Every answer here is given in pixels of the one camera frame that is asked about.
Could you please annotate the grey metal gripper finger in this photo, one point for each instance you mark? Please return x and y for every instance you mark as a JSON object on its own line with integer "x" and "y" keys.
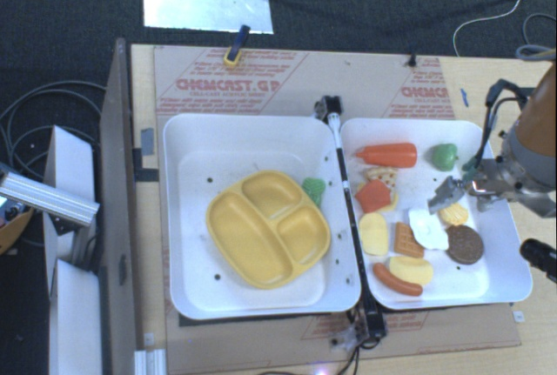
{"x": 450, "y": 184}
{"x": 440, "y": 202}

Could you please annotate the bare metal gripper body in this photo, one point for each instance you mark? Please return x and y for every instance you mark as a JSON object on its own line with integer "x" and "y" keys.
{"x": 494, "y": 184}

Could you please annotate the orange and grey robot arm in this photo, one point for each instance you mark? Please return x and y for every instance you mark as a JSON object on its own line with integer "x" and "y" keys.
{"x": 537, "y": 134}

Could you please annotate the yellow ridged biscuit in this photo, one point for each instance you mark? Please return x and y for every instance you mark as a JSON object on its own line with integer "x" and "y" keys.
{"x": 454, "y": 214}

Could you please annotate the green pepper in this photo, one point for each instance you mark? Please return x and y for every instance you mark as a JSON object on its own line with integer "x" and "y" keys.
{"x": 444, "y": 156}

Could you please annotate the white fried egg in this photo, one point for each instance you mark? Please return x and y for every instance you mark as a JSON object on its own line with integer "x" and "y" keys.
{"x": 428, "y": 232}

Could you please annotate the brown round patty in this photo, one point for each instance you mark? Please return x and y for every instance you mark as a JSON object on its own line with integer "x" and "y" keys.
{"x": 465, "y": 245}

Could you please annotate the orange waffle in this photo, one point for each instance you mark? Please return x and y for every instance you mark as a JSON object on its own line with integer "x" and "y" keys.
{"x": 407, "y": 240}

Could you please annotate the pizza slice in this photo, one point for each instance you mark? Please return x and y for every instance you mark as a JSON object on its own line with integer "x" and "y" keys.
{"x": 385, "y": 177}

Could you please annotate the orange-red wedge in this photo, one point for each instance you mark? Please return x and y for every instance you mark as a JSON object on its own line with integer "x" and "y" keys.
{"x": 372, "y": 196}

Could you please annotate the orange carrot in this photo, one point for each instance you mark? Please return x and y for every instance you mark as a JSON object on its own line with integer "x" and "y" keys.
{"x": 387, "y": 155}

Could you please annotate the yellow rounded bread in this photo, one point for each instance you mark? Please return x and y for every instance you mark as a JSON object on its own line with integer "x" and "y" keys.
{"x": 411, "y": 269}

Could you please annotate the pale yellow oval bread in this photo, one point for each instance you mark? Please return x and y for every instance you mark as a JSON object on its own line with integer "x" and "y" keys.
{"x": 374, "y": 234}

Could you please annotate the thin black and white rod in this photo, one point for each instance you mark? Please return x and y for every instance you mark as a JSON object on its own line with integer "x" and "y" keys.
{"x": 350, "y": 208}

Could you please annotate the orange-red sausage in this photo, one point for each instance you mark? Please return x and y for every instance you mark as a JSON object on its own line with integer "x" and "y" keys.
{"x": 396, "y": 283}

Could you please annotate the white plastic tray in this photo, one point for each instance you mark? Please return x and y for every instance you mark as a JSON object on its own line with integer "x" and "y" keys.
{"x": 243, "y": 138}
{"x": 496, "y": 277}

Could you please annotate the green broccoli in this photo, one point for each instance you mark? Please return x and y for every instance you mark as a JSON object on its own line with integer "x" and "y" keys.
{"x": 314, "y": 188}

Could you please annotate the yellow divided plate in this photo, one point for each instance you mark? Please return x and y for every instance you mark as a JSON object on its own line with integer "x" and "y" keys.
{"x": 257, "y": 234}

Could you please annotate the brown cardboard board red print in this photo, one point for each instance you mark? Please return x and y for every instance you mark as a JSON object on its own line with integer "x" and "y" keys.
{"x": 278, "y": 82}

